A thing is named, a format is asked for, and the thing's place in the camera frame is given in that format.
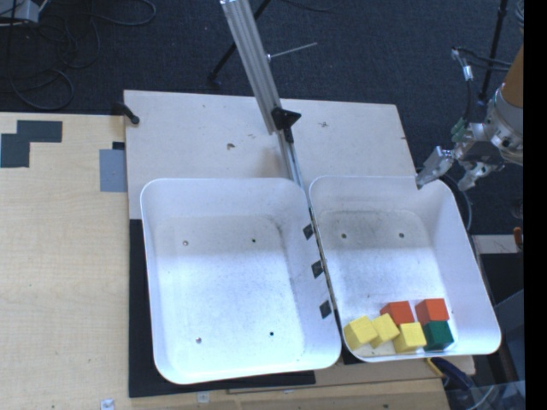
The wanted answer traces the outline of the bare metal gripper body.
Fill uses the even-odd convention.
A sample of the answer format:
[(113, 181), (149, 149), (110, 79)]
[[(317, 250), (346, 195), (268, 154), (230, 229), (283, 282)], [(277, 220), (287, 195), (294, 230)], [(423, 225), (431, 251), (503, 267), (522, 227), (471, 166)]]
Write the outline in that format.
[(458, 123), (452, 128), (453, 156), (461, 164), (523, 165), (523, 136), (503, 123)]

